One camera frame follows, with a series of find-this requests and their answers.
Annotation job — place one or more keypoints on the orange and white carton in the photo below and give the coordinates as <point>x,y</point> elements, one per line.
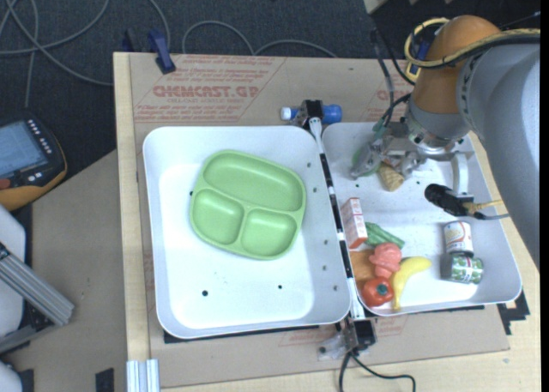
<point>354,223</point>

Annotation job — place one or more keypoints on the brown cardboard board red print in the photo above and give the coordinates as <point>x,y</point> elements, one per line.
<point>223,94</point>

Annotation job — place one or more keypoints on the blue bottle with white cap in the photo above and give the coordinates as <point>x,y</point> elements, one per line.
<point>332,113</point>

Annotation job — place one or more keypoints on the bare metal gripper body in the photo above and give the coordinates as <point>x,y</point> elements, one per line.
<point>396,143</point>

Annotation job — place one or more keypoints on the tan waffle cone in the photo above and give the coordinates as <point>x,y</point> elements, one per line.
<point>391,178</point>

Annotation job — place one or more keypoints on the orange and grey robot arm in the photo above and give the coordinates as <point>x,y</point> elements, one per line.
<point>502,94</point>

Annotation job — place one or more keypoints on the orange toy food piece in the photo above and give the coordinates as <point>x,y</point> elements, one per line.
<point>360,266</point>

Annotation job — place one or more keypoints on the red toy pepper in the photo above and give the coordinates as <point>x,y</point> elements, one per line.
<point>376,292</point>

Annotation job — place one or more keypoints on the green and white can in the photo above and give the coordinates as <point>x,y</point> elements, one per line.
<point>462,269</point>

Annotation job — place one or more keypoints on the white and red can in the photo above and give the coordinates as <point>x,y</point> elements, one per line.
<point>457,238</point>

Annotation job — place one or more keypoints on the thin black and white rod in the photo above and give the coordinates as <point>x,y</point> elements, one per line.
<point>330,184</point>

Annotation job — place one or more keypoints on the yellow banana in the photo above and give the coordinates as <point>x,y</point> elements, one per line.
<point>405,274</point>

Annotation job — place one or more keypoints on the green divided plate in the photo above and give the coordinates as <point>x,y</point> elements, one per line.
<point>249,193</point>

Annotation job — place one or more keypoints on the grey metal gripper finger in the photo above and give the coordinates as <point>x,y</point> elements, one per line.
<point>365,165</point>
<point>412,165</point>

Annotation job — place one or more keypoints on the black cylinder on white bracket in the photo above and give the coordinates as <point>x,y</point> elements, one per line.
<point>446,199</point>

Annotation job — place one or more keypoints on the white plastic tray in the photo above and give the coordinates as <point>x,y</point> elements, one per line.
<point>412,214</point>
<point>240,296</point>

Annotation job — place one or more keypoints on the green pea pod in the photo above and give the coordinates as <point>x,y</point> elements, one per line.
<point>384,235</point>

